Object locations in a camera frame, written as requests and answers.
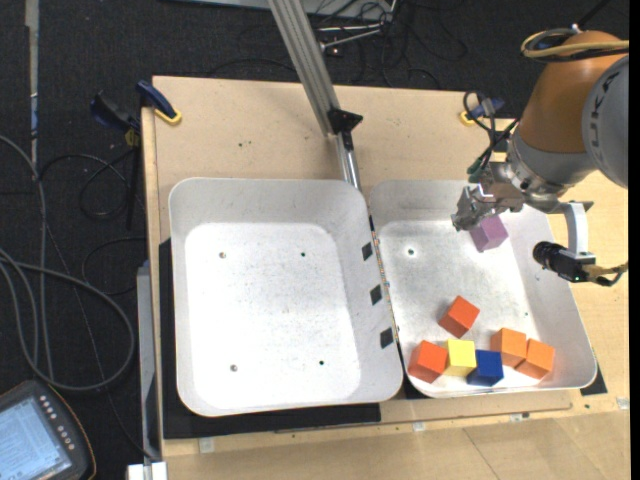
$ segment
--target black floor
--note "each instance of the black floor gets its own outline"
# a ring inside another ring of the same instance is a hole
[[[599,1],[406,0],[384,37],[347,43],[341,56],[327,58],[327,65],[336,84],[482,91],[505,101],[500,116],[516,117],[543,68],[520,56],[521,42],[535,32],[569,26]],[[627,39],[629,5],[630,0],[611,0],[587,28]],[[0,0],[0,134],[30,157],[24,16],[25,0]],[[314,25],[320,22],[312,17]],[[130,155],[114,165],[119,174],[106,170],[82,192],[101,161],[128,151],[119,132],[92,118],[91,99],[104,91],[135,113],[134,86],[152,75],[295,81],[296,74],[268,11],[156,0],[40,0],[39,26],[38,168],[47,167],[42,179],[53,236],[47,239],[46,264],[84,275],[99,289],[115,293],[113,299],[135,325],[136,296],[128,288],[145,259],[144,209],[135,204],[130,229],[126,212],[111,212],[123,202],[119,176],[129,178]],[[0,143],[0,248],[28,263],[40,261],[38,201],[28,165]],[[37,297],[39,279],[29,279]],[[22,288],[18,295],[26,302]],[[93,344],[107,377],[118,369],[128,346],[125,326],[107,306],[85,294],[80,301],[69,286],[47,280],[53,372],[58,382],[73,385],[101,379]],[[29,306],[22,307],[31,340]],[[46,370],[42,350],[39,364]],[[11,297],[0,278],[0,393],[32,377],[20,350]],[[139,444],[138,389],[138,371],[132,368],[111,391],[111,400]],[[128,464],[142,462],[104,394],[69,394],[68,399],[94,445],[98,478],[121,479]]]

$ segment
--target cube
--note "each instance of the cube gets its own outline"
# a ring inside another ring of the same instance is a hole
[[[529,338],[527,358],[516,366],[516,370],[534,379],[542,379],[553,369],[555,352],[551,345]]]
[[[503,327],[491,336],[489,348],[500,352],[504,366],[515,368],[527,357],[527,335]]]
[[[433,382],[444,372],[447,355],[446,348],[422,340],[411,352],[407,371],[424,382]]]
[[[469,234],[479,252],[495,249],[509,236],[499,215],[482,219],[478,226],[469,231]]]
[[[471,329],[479,313],[480,310],[476,306],[458,295],[438,324],[456,338],[462,338]]]
[[[444,375],[466,377],[478,366],[476,362],[476,345],[471,340],[447,340],[447,367]]]
[[[478,366],[469,375],[467,383],[476,386],[493,386],[504,378],[500,352],[476,350]]]

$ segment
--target electronic device with screen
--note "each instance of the electronic device with screen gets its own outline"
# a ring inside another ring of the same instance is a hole
[[[91,445],[58,393],[30,380],[0,395],[1,480],[88,480],[94,475]]]

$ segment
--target robotic arm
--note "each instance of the robotic arm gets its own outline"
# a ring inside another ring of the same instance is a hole
[[[553,46],[527,49],[542,41]],[[553,61],[547,61],[507,139],[506,160],[488,162],[478,184],[463,190],[453,225],[471,230],[486,217],[518,212],[524,204],[548,214],[563,213],[568,247],[541,242],[534,258],[568,281],[610,286],[628,264],[596,266],[587,250],[585,215],[593,203],[565,203],[559,198],[596,169],[628,188],[628,41],[599,31],[549,31],[525,40],[523,53]],[[616,277],[610,281],[607,274]]]

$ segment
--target wooden table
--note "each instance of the wooden table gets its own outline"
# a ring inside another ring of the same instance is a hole
[[[149,109],[142,115],[160,372],[158,245],[170,237],[171,188],[197,176],[335,179],[340,171],[334,143],[321,135],[299,84],[176,77],[156,77],[153,84],[183,113],[174,127]],[[460,92],[343,86],[336,92],[343,108],[364,116],[354,141],[367,200],[383,180],[464,179],[486,147],[486,133],[458,119]],[[595,201],[588,213],[589,245],[599,264],[626,261],[628,192],[593,173],[565,199]],[[566,243],[564,218],[551,216],[550,223],[556,240]],[[424,400],[401,393],[381,404],[376,425],[161,439],[170,479],[628,478],[628,289],[628,275],[612,288],[572,285],[607,393]]]

